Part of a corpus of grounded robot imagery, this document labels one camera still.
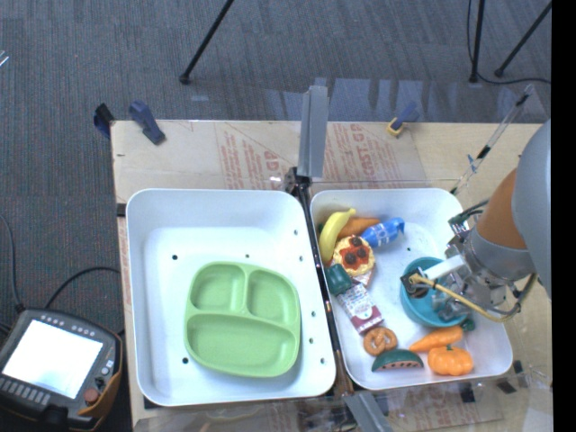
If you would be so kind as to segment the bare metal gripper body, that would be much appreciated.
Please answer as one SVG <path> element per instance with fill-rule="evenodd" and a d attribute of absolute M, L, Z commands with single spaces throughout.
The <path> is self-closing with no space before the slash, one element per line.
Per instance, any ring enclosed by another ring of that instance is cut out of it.
<path fill-rule="evenodd" d="M 448 282 L 453 291 L 484 309 L 505 301 L 510 278 L 510 247 L 466 223 L 450 225 L 454 236 L 445 250 L 451 270 Z"/>

